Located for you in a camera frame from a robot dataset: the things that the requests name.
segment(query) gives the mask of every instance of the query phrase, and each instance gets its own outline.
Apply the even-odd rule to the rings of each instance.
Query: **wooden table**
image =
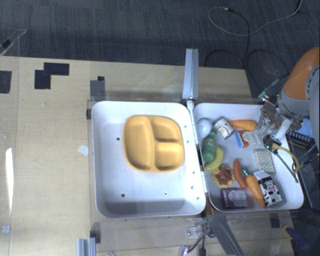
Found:
[[[43,70],[44,62],[70,64],[69,76],[53,75],[50,90],[35,89],[35,70]],[[11,93],[0,94],[1,120],[15,116],[2,103],[17,107],[17,120],[12,121],[17,126],[11,230],[9,240],[3,239],[2,243],[9,244],[10,256],[76,255],[77,239],[87,239],[91,229],[89,158],[78,151],[81,145],[88,145],[86,109],[90,80],[104,76],[106,91],[123,93],[124,97],[159,90],[166,94],[182,87],[184,67],[1,57],[0,70],[12,71]],[[12,99],[15,93],[17,102]],[[251,97],[245,72],[222,68],[199,69],[199,95]],[[282,223],[290,224],[289,215],[281,218]],[[186,219],[177,218],[174,223],[180,225]],[[263,223],[261,218],[247,223],[243,216],[232,217],[230,225],[246,255],[293,255],[289,240],[279,228],[271,228],[268,218]],[[110,236],[117,235],[112,237],[117,256],[175,256],[182,245],[180,238],[168,236],[169,229],[165,233],[157,226],[153,227],[157,237],[152,239],[169,237],[169,247],[141,246],[141,237],[152,237],[143,224],[122,227],[127,228],[127,236],[135,237],[129,243],[121,240],[125,235],[121,227],[113,228]],[[207,239],[206,244],[207,255],[225,254],[216,238]],[[3,248],[0,254],[6,255],[8,246]],[[97,255],[105,256],[108,248],[105,250]]]

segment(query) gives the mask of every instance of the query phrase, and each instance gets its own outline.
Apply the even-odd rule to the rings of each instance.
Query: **carrot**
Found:
[[[245,179],[241,175],[241,166],[240,166],[239,160],[235,160],[233,162],[233,174],[234,174],[234,177],[235,177],[236,181],[238,182],[240,188],[245,190],[248,187],[248,185],[247,185],[247,182],[245,181]]]
[[[262,194],[257,178],[253,175],[250,175],[247,169],[244,169],[242,172],[246,175],[245,181],[254,198],[258,201],[262,208],[265,208],[266,205],[264,201],[264,196]]]
[[[245,131],[253,131],[257,128],[257,123],[252,120],[233,120],[229,121],[229,124]]]

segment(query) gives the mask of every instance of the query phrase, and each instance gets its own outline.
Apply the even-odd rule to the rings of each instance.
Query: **white paper scrap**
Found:
[[[79,148],[78,148],[78,151],[87,156],[89,154],[89,148],[86,146],[86,145],[81,145]]]

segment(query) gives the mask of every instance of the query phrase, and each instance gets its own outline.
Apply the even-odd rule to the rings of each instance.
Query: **hot dog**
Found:
[[[243,190],[248,187],[246,180],[241,175],[241,166],[239,160],[233,162],[233,174],[240,188]]]

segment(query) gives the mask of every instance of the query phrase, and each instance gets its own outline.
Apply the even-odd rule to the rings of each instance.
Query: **wooden surface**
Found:
[[[14,63],[1,57],[1,63]],[[52,76],[51,90],[35,90],[35,70],[44,62],[69,63],[69,76]],[[18,59],[19,91],[15,151],[14,198],[10,232],[11,256],[74,256],[78,238],[89,237],[93,219],[109,235],[97,244],[99,256],[175,256],[186,238],[185,218],[112,221],[95,216],[91,205],[89,158],[78,152],[88,146],[86,120],[90,80],[104,76],[107,96],[176,95],[182,89],[184,68],[128,63],[57,59]],[[200,94],[250,97],[243,70],[200,68]],[[11,102],[10,95],[6,100]],[[281,230],[267,218],[228,217],[229,225],[247,255],[293,255]],[[281,223],[290,224],[284,215]],[[207,255],[225,255],[216,238],[206,240]],[[197,255],[194,250],[190,255]]]

